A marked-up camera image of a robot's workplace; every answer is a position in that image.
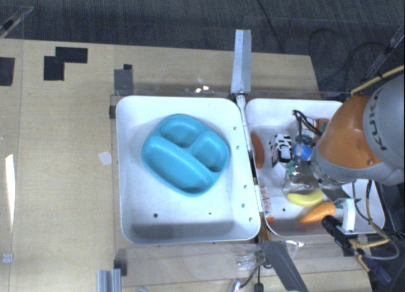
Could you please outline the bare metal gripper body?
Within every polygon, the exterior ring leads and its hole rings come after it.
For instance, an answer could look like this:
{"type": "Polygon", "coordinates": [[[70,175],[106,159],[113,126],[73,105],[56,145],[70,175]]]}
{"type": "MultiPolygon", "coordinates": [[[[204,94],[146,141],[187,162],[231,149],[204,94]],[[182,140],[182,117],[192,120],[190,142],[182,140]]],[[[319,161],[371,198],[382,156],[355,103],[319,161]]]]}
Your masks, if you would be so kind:
{"type": "Polygon", "coordinates": [[[319,188],[318,179],[313,175],[311,161],[296,160],[289,170],[291,190],[312,190],[319,188]]]}

